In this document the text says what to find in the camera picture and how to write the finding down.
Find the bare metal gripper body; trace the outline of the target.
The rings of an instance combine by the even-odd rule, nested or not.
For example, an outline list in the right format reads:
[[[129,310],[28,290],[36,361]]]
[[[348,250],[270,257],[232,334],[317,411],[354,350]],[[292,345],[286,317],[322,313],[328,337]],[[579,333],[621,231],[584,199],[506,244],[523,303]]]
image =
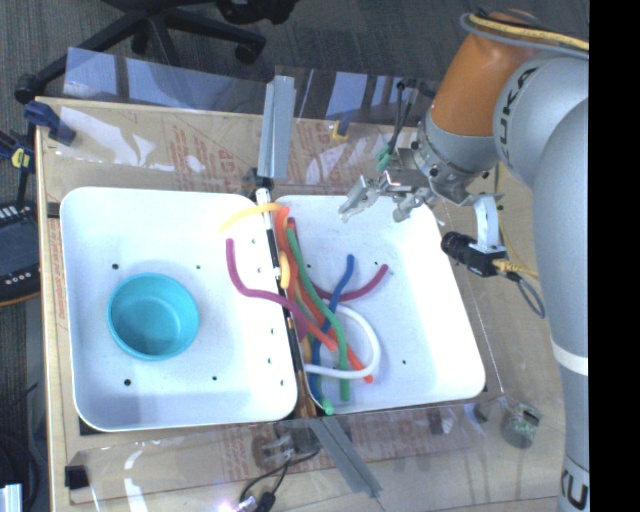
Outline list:
[[[469,184],[485,176],[498,163],[493,151],[479,154],[462,153],[458,159],[446,159],[431,147],[384,147],[379,152],[380,194],[391,196],[399,192],[427,189],[432,192],[432,204],[444,199],[454,205],[472,202]]]

